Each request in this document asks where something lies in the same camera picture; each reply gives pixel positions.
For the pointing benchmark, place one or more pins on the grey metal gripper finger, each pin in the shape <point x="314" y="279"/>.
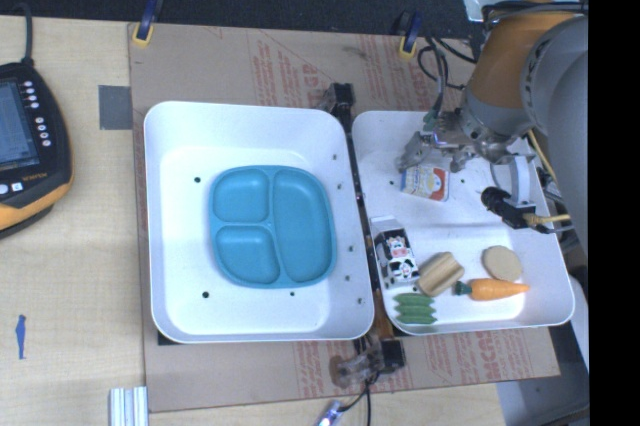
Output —
<point x="461" y="160"/>
<point x="412" y="151"/>

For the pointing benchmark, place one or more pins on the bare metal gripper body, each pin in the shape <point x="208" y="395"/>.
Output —
<point x="470" y="136"/>

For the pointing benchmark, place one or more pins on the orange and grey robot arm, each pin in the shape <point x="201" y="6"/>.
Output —
<point x="550" y="79"/>

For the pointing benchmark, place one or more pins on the white and red packet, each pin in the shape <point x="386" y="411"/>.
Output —
<point x="425" y="182"/>

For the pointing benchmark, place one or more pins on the white plastic tray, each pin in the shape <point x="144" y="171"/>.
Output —
<point x="465" y="229"/>
<point x="180" y="224"/>

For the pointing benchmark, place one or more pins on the white cow print carton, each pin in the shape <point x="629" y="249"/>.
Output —
<point x="396" y="254"/>

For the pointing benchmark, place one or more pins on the beige round biscuit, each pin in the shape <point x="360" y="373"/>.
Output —
<point x="502" y="263"/>

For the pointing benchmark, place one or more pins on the tan toy bread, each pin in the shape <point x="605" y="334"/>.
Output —
<point x="440" y="273"/>

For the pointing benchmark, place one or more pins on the orange carrot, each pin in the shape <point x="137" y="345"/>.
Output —
<point x="495" y="289"/>

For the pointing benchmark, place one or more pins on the green pea pods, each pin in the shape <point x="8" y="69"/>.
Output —
<point x="414" y="309"/>

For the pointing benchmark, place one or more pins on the blue divided plate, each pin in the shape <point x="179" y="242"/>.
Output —
<point x="272" y="226"/>

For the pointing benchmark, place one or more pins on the brown cardboard board red print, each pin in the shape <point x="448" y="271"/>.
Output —
<point x="240" y="59"/>

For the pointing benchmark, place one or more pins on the black cylinder on white bracket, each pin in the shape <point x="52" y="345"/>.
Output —
<point x="507" y="206"/>

